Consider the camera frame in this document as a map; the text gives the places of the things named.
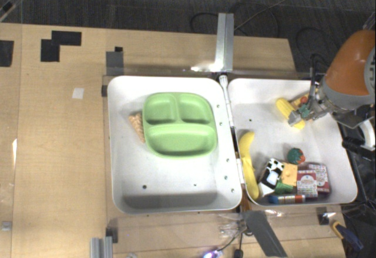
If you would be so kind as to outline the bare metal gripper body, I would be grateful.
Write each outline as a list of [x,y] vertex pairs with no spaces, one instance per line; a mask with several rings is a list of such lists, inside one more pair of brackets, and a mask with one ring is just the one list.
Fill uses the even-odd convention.
[[317,91],[317,85],[311,86],[309,93],[302,96],[299,100],[296,111],[300,113],[304,121],[314,121],[323,117],[325,114],[323,105],[319,103]]

